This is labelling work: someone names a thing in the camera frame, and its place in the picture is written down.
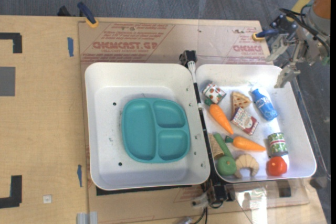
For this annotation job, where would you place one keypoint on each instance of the tan croissant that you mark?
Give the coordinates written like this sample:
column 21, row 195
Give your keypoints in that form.
column 246, row 162

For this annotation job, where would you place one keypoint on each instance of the brown cardboard board red print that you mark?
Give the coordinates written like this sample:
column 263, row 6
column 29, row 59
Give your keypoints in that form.
column 126, row 39

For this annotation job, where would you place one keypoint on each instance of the red and white strawberry can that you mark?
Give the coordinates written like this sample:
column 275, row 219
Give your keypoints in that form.
column 214, row 93

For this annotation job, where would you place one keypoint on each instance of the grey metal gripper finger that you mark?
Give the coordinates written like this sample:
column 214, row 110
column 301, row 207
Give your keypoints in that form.
column 277, row 47
column 286, row 75

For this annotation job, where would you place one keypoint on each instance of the toy pizza slice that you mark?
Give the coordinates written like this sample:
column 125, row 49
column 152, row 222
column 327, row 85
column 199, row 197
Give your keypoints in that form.
column 239, row 102

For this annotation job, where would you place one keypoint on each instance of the blue bottle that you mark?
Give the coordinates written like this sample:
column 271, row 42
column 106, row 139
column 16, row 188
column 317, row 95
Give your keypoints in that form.
column 263, row 103

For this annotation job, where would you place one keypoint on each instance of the tan waffle cone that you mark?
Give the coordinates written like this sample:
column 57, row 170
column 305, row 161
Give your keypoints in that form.
column 215, row 148

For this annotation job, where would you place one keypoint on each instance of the orange carrot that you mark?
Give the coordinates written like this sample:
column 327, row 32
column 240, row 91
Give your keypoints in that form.
column 220, row 116
column 246, row 144

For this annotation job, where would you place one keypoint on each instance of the green and white can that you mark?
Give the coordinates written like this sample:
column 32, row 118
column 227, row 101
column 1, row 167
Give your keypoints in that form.
column 277, row 144

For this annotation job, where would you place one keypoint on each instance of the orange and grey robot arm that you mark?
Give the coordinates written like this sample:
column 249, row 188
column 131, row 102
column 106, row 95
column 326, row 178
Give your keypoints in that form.
column 322, row 0

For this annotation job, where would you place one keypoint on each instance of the teal divided plate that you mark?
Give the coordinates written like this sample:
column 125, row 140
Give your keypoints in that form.
column 139, row 128

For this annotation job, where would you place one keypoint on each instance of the red and white carton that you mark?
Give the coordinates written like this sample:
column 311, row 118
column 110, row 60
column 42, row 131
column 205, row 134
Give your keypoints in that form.
column 244, row 121

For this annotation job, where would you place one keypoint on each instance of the green round toy fruit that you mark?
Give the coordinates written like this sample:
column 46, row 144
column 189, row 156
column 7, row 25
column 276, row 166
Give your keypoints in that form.
column 226, row 166

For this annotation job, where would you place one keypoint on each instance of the white plastic tray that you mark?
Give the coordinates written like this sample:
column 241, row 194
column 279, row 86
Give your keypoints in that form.
column 105, row 123
column 296, row 123

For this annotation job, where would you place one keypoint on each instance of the red tomato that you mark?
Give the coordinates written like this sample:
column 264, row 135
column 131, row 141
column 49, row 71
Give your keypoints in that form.
column 276, row 166

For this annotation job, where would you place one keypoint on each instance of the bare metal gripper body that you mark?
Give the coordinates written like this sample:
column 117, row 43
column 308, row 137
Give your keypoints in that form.
column 313, row 47

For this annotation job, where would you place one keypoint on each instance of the thin black and white rod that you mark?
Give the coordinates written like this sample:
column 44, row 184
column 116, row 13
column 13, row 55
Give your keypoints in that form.
column 201, row 112

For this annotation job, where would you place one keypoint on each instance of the green toy stalk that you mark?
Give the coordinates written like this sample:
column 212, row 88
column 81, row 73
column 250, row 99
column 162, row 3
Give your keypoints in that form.
column 222, row 144

